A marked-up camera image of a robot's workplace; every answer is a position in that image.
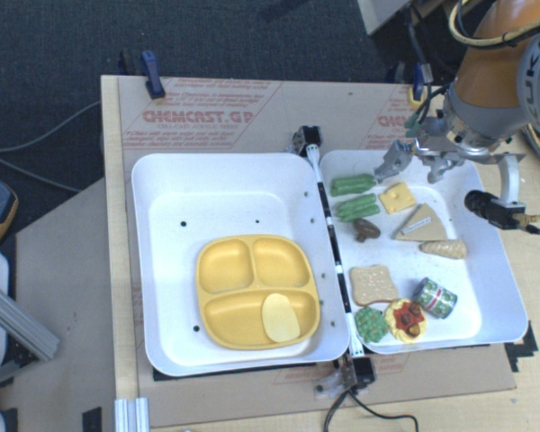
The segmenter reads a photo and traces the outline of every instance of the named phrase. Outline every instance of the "table surface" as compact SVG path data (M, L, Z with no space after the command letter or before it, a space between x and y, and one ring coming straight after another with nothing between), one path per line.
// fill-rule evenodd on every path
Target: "table surface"
M116 396L133 400L139 397L134 322L132 313L130 260L122 161L122 128L117 76L103 76L103 138L108 209L109 249L112 281L112 324ZM540 161L524 139L517 135L508 146L512 152L525 153L520 163L520 201L526 212L540 213ZM500 193L500 174L495 166L480 166L484 190ZM500 236L514 272L534 331L538 351L533 357L518 361L515 373L517 388L464 396L414 400L377 405L386 415L411 414L420 430L516 430L540 431L540 236L524 232L501 231ZM183 430L266 431L322 430L326 411L311 411L262 418L201 423L177 427L153 428L162 432ZM340 409L330 423L330 430L362 429L381 431L414 430L408 419L398 421L373 417L359 407Z

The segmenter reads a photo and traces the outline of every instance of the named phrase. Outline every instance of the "white tray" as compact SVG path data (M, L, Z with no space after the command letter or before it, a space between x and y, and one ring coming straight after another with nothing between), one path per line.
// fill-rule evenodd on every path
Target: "white tray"
M315 175L273 154L153 154L132 169L149 361L181 377L334 360L349 335ZM195 264L209 242L273 234L296 242L314 273L320 324L308 339L266 350L216 344L203 328Z
M336 150L326 154L320 168L327 193L335 177L373 175L374 168L383 162L383 155L383 151L373 150ZM389 215L378 201L381 212L367 219L380 228L382 235L365 243L356 241L351 223L333 218L350 293L349 271L352 267L385 265L400 297L411 297L424 277L442 284L458 296L454 310L446 319L427 316L427 331L419 342L402 343L389 333L380 342L367 347L380 354L395 354L521 339L527 330L527 314L499 232L464 207L464 197L470 190L483 190L476 167L465 162L445 173L444 179L436 184L427 182L428 170L414 157L405 171L384 180L370 192L378 195L399 182L406 183L418 204L427 203L436 212L445 225L447 236L464 241L468 249L465 259L422 253L420 242L392 238L415 207ZM328 204L334 211L338 203L352 196L356 195L328 195ZM352 299L350 301L356 312L359 307Z

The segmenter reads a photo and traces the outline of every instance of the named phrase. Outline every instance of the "green can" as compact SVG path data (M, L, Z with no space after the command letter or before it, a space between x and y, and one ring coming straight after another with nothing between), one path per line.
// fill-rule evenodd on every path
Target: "green can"
M412 300L435 317L445 319L456 305L458 296L426 277L416 286Z

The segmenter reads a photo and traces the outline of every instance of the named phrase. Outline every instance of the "dark floor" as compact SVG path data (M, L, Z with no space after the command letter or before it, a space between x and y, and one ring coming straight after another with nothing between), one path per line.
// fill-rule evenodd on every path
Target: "dark floor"
M464 49L444 13L426 25L455 69ZM177 77L383 82L399 61L409 75L417 60L401 14L369 37L356 0L0 0L0 149L99 101L100 76L119 74L122 49L153 50L160 73ZM437 84L452 79L431 61ZM81 190L104 176L100 134L96 105L0 158ZM20 198L10 235L74 194L1 163L0 179Z

